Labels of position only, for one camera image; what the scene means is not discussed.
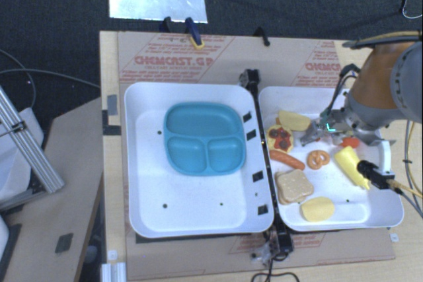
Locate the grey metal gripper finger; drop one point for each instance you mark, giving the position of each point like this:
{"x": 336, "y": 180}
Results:
{"x": 318, "y": 132}
{"x": 306, "y": 138}

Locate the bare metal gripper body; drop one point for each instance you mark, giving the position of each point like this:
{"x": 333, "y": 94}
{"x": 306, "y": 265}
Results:
{"x": 340, "y": 122}

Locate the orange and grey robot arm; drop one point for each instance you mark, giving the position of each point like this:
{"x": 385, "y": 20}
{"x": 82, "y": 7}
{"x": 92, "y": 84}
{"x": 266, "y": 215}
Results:
{"x": 380, "y": 82}

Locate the yellow potato chip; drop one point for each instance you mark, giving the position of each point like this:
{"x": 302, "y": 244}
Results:
{"x": 317, "y": 209}
{"x": 294, "y": 120}

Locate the orange pretzel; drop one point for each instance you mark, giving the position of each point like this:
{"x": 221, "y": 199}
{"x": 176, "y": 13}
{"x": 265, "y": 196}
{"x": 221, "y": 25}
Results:
{"x": 312, "y": 162}

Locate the pepperoni pizza slice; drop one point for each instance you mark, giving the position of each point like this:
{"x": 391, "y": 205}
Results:
{"x": 280, "y": 138}

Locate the orange sausage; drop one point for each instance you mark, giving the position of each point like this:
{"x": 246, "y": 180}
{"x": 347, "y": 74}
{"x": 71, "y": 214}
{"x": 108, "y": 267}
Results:
{"x": 287, "y": 159}

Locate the yellow mustard bottle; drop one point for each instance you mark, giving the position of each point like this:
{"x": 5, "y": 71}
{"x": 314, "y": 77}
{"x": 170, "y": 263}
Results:
{"x": 348, "y": 162}

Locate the thin black and white rod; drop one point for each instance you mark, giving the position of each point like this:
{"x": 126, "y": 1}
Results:
{"x": 267, "y": 162}

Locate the beige bread slice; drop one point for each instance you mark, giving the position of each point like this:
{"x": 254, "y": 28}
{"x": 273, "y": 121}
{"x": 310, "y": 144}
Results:
{"x": 294, "y": 186}

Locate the white plastic tray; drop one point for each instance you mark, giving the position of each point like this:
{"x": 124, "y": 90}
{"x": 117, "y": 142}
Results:
{"x": 347, "y": 208}
{"x": 198, "y": 201}

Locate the blue divided plate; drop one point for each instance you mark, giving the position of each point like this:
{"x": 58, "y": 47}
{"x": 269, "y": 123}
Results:
{"x": 201, "y": 128}

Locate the brown cardboard board red print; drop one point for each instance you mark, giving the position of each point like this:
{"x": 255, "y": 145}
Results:
{"x": 185, "y": 59}

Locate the black cylinder on white bracket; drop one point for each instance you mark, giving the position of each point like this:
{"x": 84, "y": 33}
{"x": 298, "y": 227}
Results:
{"x": 380, "y": 176}

